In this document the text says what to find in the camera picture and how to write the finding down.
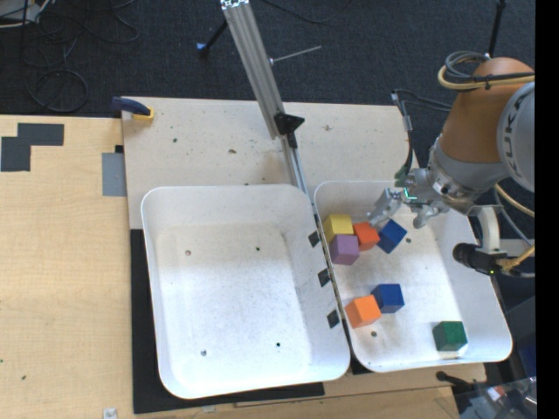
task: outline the block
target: block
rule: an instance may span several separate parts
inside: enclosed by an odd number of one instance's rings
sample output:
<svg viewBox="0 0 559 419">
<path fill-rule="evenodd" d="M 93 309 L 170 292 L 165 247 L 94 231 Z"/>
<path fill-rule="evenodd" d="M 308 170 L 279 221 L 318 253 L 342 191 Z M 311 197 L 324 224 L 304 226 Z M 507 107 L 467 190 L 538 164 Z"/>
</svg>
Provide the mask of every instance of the block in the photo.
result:
<svg viewBox="0 0 559 419">
<path fill-rule="evenodd" d="M 353 234 L 359 240 L 359 251 L 366 251 L 373 248 L 381 238 L 375 228 L 369 222 L 354 223 Z"/>
<path fill-rule="evenodd" d="M 353 299 L 345 306 L 345 311 L 349 324 L 354 329 L 371 325 L 383 315 L 373 295 Z"/>
<path fill-rule="evenodd" d="M 400 284 L 379 284 L 370 293 L 382 313 L 394 313 L 404 307 L 404 296 Z"/>
<path fill-rule="evenodd" d="M 458 351 L 468 342 L 462 321 L 441 321 L 433 327 L 433 337 L 438 351 Z"/>
<path fill-rule="evenodd" d="M 330 214 L 322 223 L 324 237 L 330 244 L 337 234 L 353 234 L 353 224 L 349 214 Z"/>
<path fill-rule="evenodd" d="M 359 258 L 357 236 L 336 234 L 329 247 L 330 259 L 334 264 L 352 265 Z"/>
<path fill-rule="evenodd" d="M 377 246 L 379 246 L 386 253 L 391 253 L 398 244 L 404 239 L 408 231 L 402 227 L 399 223 L 390 219 L 386 225 L 378 232 L 378 236 L 381 238 L 378 241 Z"/>
</svg>

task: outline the light wood surface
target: light wood surface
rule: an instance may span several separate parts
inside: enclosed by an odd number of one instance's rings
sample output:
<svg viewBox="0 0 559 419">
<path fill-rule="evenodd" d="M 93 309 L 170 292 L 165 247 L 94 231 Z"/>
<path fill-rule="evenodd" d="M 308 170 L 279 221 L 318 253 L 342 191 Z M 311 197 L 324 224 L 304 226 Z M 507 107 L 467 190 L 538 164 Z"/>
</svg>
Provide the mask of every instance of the light wood surface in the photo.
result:
<svg viewBox="0 0 559 419">
<path fill-rule="evenodd" d="M 0 173 L 0 406 L 6 418 L 204 417 L 200 408 L 135 416 L 126 197 L 102 195 L 101 154 L 122 144 L 120 119 L 0 116 L 65 125 L 62 147 L 32 147 L 30 172 Z M 347 375 L 326 396 L 219 405 L 209 417 L 447 418 L 436 368 Z M 447 366 L 485 380 L 482 364 Z"/>
</svg>

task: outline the black bracket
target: black bracket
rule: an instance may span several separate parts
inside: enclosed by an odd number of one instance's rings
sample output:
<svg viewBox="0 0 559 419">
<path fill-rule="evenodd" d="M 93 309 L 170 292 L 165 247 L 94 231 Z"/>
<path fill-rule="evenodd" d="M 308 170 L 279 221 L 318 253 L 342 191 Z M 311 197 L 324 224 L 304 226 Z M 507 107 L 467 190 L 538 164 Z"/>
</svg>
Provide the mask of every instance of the black bracket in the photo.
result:
<svg viewBox="0 0 559 419">
<path fill-rule="evenodd" d="M 273 119 L 276 121 L 276 127 L 278 128 L 279 134 L 286 135 L 289 146 L 297 148 L 295 130 L 297 130 L 297 127 L 305 122 L 305 119 L 300 116 L 289 115 L 287 113 L 276 113 Z"/>
</svg>

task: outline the empty white tray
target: empty white tray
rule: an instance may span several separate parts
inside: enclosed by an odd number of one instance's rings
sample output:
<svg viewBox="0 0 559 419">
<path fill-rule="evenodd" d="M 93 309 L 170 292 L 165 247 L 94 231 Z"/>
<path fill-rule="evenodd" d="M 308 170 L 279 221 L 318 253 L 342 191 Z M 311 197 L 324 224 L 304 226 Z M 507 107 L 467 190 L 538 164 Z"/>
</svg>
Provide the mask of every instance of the empty white tray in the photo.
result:
<svg viewBox="0 0 559 419">
<path fill-rule="evenodd" d="M 291 185 L 164 187 L 141 204 L 162 383 L 194 399 L 327 381 L 349 344 L 308 197 Z"/>
<path fill-rule="evenodd" d="M 391 185 L 324 182 L 314 193 L 315 206 L 322 222 L 330 214 L 364 222 Z M 333 264 L 343 306 L 379 284 L 400 284 L 404 297 L 397 312 L 383 314 L 370 326 L 349 326 L 355 357 L 375 372 L 505 360 L 512 339 L 491 279 L 452 257 L 456 244 L 476 243 L 467 217 L 451 210 L 419 230 L 412 225 L 414 217 L 405 205 L 393 216 L 407 234 L 390 254 L 375 246 L 352 265 Z M 439 352 L 432 328 L 448 320 L 463 322 L 468 343 L 456 352 Z"/>
</svg>

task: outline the black mat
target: black mat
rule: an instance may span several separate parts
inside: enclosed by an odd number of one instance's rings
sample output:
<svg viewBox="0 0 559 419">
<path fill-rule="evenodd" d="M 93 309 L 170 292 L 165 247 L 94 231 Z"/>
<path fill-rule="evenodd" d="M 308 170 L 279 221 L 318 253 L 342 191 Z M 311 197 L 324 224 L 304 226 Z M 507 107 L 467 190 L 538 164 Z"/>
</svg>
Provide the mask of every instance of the black mat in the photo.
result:
<svg viewBox="0 0 559 419">
<path fill-rule="evenodd" d="M 134 412 L 153 413 L 219 403 L 270 401 L 324 395 L 322 383 L 184 400 L 162 385 L 157 368 L 155 329 L 149 291 L 148 262 L 142 230 L 130 231 L 132 272 L 132 369 Z"/>
</svg>

